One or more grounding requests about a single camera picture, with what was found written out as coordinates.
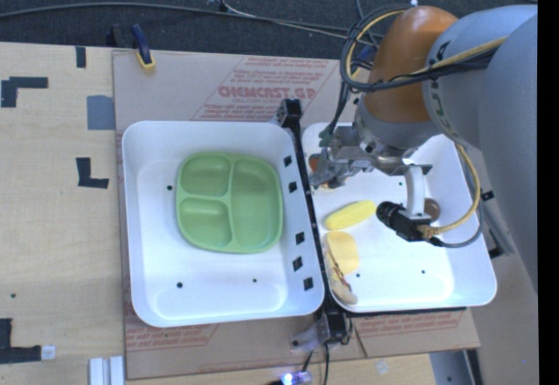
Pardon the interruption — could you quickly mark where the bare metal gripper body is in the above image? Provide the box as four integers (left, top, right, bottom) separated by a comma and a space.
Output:
328, 122, 417, 177

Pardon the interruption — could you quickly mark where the thin black rod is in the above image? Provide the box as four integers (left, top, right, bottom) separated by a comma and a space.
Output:
288, 112, 338, 324

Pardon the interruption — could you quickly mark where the yellow corn cob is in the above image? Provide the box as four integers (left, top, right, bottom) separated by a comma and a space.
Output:
324, 199, 377, 231

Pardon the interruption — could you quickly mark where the green divided plate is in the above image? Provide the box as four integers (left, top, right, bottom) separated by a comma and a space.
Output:
175, 151, 286, 255

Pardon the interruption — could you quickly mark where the yellow cheese slice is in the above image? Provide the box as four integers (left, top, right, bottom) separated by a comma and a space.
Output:
325, 230, 361, 276

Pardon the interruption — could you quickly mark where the brown doughnut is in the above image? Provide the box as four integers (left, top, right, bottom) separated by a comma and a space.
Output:
422, 197, 442, 223

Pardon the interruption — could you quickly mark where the white plastic tray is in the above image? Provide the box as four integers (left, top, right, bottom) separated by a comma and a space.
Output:
300, 121, 499, 314
121, 120, 327, 329

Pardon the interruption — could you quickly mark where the brown cardboard board red print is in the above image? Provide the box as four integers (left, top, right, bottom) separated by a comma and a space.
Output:
111, 49, 482, 381

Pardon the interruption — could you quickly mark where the black block with thin wires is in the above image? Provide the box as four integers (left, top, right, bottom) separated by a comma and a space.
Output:
323, 312, 352, 344
275, 98, 304, 130

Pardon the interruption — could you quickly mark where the black cylinder on white bracket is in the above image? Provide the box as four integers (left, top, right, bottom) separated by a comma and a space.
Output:
376, 162, 434, 244

